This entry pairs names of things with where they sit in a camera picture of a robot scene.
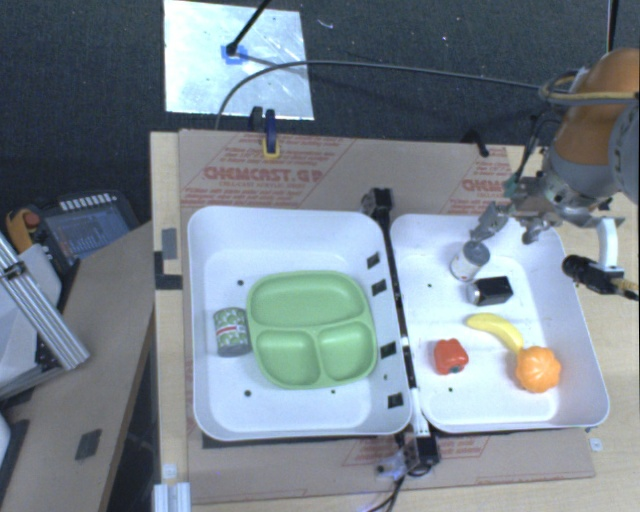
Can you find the red bell pepper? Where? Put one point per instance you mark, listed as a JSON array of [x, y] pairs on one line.
[[450, 356]]

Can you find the black can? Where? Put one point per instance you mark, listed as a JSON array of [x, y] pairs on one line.
[[492, 291]]

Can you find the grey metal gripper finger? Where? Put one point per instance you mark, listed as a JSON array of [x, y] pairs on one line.
[[533, 232], [486, 225]]

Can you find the yellow banana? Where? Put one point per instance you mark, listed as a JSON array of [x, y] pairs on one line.
[[497, 327]]

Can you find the white plastic tray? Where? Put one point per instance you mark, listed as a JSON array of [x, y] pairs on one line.
[[280, 230], [500, 400]]

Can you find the thin black and white rod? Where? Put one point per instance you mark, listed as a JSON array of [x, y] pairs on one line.
[[398, 310]]

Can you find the green divided plate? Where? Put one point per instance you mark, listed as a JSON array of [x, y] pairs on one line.
[[310, 327]]

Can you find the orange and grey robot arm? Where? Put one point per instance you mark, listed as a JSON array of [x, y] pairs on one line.
[[592, 130]]

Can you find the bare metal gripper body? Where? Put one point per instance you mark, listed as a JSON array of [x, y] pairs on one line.
[[547, 205]]

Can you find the orange pumpkin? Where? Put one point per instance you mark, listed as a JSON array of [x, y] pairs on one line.
[[537, 369]]

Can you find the black cylinder on white bracket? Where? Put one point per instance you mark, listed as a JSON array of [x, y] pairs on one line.
[[597, 265]]

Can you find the green and white can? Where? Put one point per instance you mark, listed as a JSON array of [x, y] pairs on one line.
[[231, 331]]

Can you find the brown cardboard board red print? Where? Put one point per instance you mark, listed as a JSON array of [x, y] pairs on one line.
[[320, 170]]

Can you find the white and red can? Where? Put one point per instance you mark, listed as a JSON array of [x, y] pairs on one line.
[[467, 261]]

